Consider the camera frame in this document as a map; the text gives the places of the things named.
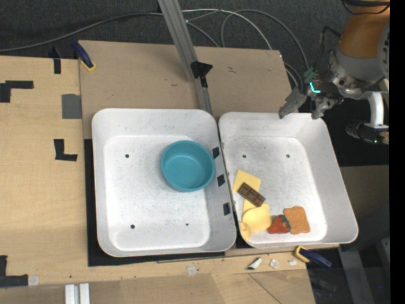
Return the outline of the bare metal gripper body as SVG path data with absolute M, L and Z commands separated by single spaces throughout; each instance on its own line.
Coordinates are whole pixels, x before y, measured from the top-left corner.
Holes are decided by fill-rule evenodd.
M 367 99 L 378 90 L 377 81 L 376 58 L 352 57 L 344 53 L 330 53 L 326 68 L 311 67 L 306 72 L 307 93 L 313 100 Z

